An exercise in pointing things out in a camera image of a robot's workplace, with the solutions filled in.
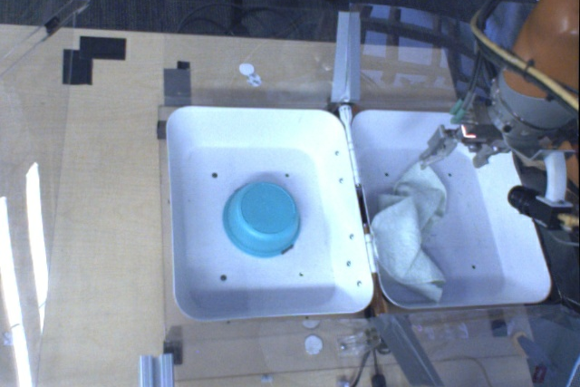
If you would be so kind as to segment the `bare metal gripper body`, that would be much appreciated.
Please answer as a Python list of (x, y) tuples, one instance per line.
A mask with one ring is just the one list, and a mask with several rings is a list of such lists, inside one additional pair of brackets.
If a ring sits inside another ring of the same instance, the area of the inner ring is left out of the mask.
[(477, 121), (471, 114), (461, 113), (455, 117), (459, 125), (459, 142), (471, 152), (510, 152), (502, 132), (490, 121)]

